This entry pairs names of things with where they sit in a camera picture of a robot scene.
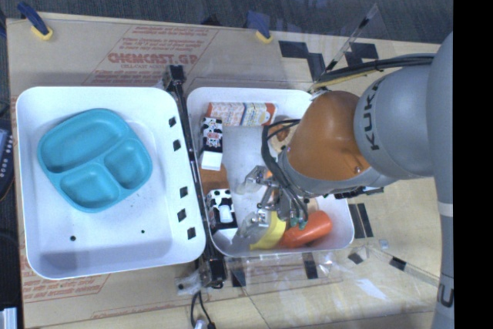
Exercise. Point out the brown cardboard board red print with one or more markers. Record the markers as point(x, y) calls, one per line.
point(96, 50)

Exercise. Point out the white plastic tray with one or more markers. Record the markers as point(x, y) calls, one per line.
point(115, 242)
point(242, 144)

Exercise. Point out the orange and white carton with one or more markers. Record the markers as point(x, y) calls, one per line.
point(240, 113)

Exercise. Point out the orange carrot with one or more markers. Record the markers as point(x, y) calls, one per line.
point(310, 229)

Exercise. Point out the cow print milk carton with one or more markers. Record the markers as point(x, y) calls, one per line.
point(220, 210)
point(212, 136)

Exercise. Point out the brown bread roll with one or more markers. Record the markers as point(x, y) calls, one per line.
point(281, 133)

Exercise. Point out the yellow banana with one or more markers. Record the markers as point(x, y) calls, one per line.
point(273, 233)

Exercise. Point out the blue divided plate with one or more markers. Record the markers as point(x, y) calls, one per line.
point(88, 162)

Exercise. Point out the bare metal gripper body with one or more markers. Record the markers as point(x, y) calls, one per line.
point(287, 206)

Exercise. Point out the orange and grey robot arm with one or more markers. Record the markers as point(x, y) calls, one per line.
point(385, 135)

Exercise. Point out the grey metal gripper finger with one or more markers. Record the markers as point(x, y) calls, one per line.
point(256, 221)
point(257, 176)

